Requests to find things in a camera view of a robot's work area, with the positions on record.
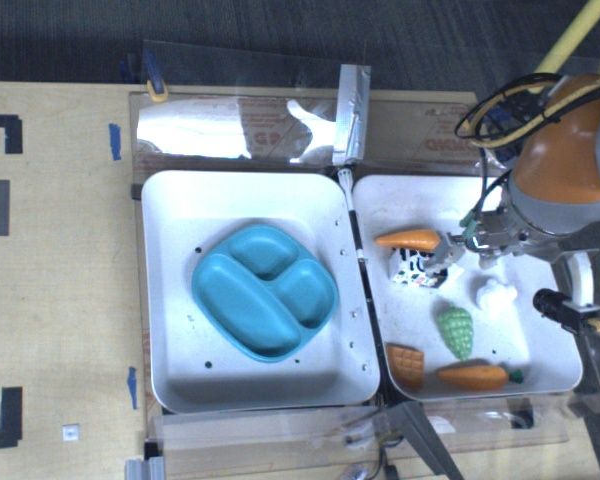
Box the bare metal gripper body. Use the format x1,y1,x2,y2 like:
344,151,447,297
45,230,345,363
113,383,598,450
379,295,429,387
460,206,564,270

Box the black and white printed carton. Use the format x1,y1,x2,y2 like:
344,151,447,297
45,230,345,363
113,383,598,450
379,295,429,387
389,246,465,290

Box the orange carrot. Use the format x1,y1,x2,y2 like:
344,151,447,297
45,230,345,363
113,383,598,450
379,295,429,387
374,228,443,253
435,363,526,392

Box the white lumpy toy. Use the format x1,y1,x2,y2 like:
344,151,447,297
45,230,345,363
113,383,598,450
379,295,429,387
474,277,519,312

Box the green grapes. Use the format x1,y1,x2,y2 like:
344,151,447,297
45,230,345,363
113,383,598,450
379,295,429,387
435,304,475,362

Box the orange waffle biscuit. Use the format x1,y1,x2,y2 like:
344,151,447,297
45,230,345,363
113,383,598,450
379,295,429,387
385,343,426,391

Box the white plastic tray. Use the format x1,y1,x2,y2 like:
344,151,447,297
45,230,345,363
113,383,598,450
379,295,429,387
140,169,382,415
352,173,585,403

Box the blue divided plate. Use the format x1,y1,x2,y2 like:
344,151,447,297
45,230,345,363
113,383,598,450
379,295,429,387
190,223,340,364

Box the black cylinder on white bracket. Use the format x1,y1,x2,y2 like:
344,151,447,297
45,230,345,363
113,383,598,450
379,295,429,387
532,250,600,337

